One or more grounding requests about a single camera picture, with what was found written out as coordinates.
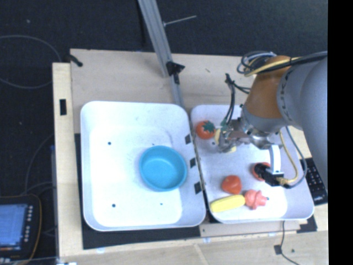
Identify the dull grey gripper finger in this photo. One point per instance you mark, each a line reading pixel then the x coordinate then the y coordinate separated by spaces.
pixel 231 148
pixel 222 145

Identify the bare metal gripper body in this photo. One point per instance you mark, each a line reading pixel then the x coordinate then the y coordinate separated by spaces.
pixel 248 138

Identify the yellow banana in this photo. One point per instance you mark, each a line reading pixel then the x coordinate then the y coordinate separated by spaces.
pixel 217 135

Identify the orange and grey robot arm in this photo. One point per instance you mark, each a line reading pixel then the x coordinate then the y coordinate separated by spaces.
pixel 300 98

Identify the white plastic tray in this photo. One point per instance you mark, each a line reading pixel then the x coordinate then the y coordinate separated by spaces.
pixel 115 170
pixel 240 161

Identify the red tomato with green top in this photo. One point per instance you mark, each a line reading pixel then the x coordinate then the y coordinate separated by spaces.
pixel 203 132

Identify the red round toy fruit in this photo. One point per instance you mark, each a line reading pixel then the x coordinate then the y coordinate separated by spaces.
pixel 262 165

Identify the orange red toy pepper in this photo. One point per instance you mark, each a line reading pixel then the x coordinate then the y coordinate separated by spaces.
pixel 231 185

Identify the yellow corn cob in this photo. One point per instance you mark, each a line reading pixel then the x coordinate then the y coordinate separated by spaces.
pixel 227 203

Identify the pink toy figure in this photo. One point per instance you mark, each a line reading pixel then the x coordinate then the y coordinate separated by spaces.
pixel 253 199

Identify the blue bowl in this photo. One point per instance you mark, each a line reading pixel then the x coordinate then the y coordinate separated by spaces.
pixel 162 168

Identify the black keyboard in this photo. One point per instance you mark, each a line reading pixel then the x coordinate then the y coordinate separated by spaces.
pixel 315 181

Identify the pale wood board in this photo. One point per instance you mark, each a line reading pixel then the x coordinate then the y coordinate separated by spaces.
pixel 124 79

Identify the black cylinder on white bracket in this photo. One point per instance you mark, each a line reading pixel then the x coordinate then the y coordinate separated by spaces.
pixel 271 175

